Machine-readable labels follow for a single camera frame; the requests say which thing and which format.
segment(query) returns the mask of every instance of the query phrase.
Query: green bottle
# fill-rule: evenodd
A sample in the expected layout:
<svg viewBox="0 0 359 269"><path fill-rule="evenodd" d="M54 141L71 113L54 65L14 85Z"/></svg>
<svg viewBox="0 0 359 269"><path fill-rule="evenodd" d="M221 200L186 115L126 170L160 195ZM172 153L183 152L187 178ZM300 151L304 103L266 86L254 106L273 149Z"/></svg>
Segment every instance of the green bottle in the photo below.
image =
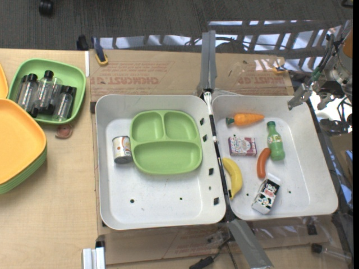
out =
<svg viewBox="0 0 359 269"><path fill-rule="evenodd" d="M280 134L275 129L275 122L267 122L268 127L268 147L270 148L270 158L272 160L282 160L286 156L283 150L283 141Z"/></svg>

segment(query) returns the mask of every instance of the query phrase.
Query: small bottle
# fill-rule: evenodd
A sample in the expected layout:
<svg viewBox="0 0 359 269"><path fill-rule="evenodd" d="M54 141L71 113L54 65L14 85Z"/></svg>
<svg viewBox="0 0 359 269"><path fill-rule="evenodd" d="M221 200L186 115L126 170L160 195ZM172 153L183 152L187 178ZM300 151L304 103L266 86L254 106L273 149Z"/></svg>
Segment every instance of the small bottle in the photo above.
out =
<svg viewBox="0 0 359 269"><path fill-rule="evenodd" d="M27 75L25 75L24 77L22 77L21 80L20 80L19 86L17 87L16 96L15 96L15 98L14 98L14 101L15 101L16 103L19 101L21 89L22 89L22 86L24 85L26 79L27 79Z"/></svg>
<svg viewBox="0 0 359 269"><path fill-rule="evenodd" d="M61 94L61 90L62 90L62 81L59 78L53 78L53 90L52 90L52 94L50 97L50 105L52 105L53 107L55 107L56 103L57 103L57 99Z"/></svg>
<svg viewBox="0 0 359 269"><path fill-rule="evenodd" d="M64 92L58 97L53 119L59 122L67 119L72 104L72 87L66 86Z"/></svg>
<svg viewBox="0 0 359 269"><path fill-rule="evenodd" d="M275 122L267 122L268 127L268 147L270 148L270 158L272 160L283 160L286 153L283 150L283 141L280 134L275 129Z"/></svg>
<svg viewBox="0 0 359 269"><path fill-rule="evenodd" d="M22 107L28 113L31 112L34 101L36 98L36 91L38 90L38 77L35 74L29 74L27 76L24 85L21 88L18 105Z"/></svg>
<svg viewBox="0 0 359 269"><path fill-rule="evenodd" d="M34 104L34 107L37 108L39 112L46 110L49 106L54 85L52 80L53 76L54 73L50 70L47 70L45 71L44 77L39 82Z"/></svg>
<svg viewBox="0 0 359 269"><path fill-rule="evenodd" d="M344 261L346 264L350 264L352 262L352 255L349 252L330 245L313 243L311 245L311 249L314 253L332 256L336 259Z"/></svg>

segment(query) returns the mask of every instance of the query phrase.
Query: carrot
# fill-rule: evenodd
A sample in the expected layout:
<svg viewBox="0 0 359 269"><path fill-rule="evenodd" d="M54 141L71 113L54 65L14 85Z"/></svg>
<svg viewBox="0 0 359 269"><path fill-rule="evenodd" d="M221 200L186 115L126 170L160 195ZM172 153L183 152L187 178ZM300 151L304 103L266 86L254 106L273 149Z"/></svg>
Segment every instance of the carrot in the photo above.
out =
<svg viewBox="0 0 359 269"><path fill-rule="evenodd" d="M247 124L255 123L264 119L262 114L235 114L233 118L226 118L225 122L227 124L235 123L237 126L245 126Z"/></svg>
<svg viewBox="0 0 359 269"><path fill-rule="evenodd" d="M270 156L270 148L266 147L260 153L257 160L257 175L259 179L265 178L265 162Z"/></svg>

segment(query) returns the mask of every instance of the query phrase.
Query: hinged white container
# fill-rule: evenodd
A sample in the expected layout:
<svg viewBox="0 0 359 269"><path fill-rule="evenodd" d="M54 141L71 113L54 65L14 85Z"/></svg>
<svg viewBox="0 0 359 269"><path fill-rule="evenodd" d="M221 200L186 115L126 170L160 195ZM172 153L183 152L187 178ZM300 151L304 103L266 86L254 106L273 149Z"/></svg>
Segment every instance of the hinged white container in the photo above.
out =
<svg viewBox="0 0 359 269"><path fill-rule="evenodd" d="M243 188L231 200L240 219L260 220L330 214L338 198L312 121L302 104L289 111L291 96L218 96L212 102L221 157L236 161L242 171ZM202 163L194 171L176 175L151 175L134 163L113 161L112 139L130 132L133 117L146 110L180 110L195 120L201 138ZM236 113L259 113L265 119L255 124L228 126L226 117ZM266 123L274 120L281 133L286 158L268 160L266 169L282 185L270 213L251 208L261 184L256 161L266 145ZM217 155L212 139L207 105L196 96L107 95L96 104L99 160L100 213L104 223L115 230L215 224L225 214L225 200ZM230 156L228 137L254 137L257 156ZM227 187L231 180L225 173Z"/></svg>

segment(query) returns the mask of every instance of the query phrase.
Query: toy sausage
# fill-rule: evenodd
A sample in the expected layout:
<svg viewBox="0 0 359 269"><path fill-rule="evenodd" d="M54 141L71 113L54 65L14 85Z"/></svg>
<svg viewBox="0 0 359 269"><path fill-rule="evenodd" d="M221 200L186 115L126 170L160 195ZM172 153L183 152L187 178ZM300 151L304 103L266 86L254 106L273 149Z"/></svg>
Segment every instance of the toy sausage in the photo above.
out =
<svg viewBox="0 0 359 269"><path fill-rule="evenodd" d="M265 178L265 162L270 156L270 148L266 147L260 153L257 160L257 175L259 179Z"/></svg>

